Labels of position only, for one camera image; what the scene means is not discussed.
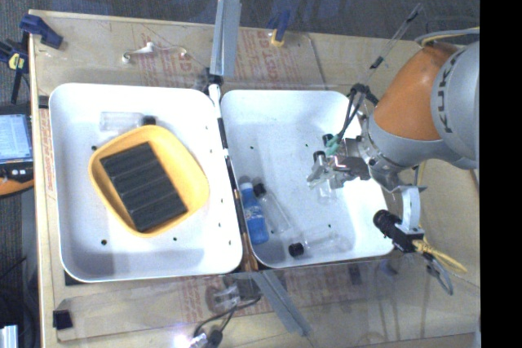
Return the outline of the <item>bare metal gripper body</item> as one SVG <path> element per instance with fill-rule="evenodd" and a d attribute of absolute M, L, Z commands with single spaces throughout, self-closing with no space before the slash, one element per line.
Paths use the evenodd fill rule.
<path fill-rule="evenodd" d="M 392 188 L 392 163 L 366 137 L 343 139 L 333 156 L 333 170 L 347 171 L 347 182 L 373 179 Z"/>

